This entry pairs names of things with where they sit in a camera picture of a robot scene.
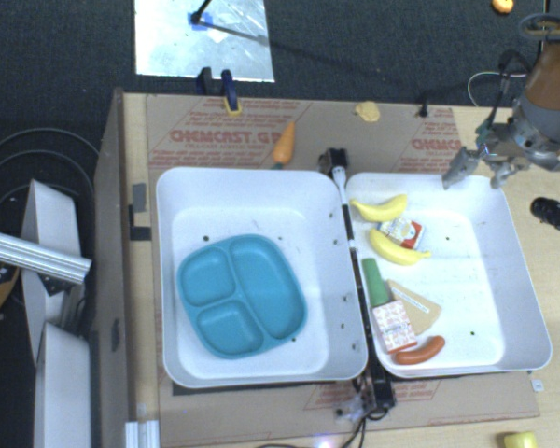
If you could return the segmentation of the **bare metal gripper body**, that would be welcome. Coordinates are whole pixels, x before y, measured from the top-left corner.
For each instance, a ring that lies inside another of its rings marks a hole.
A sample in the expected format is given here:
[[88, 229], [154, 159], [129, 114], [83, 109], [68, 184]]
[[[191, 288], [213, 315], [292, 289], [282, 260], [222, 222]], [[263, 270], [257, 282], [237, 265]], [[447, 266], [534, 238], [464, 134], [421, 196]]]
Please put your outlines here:
[[541, 134], [531, 123], [509, 118], [495, 123], [486, 136], [486, 159], [514, 165], [558, 167], [560, 142]]

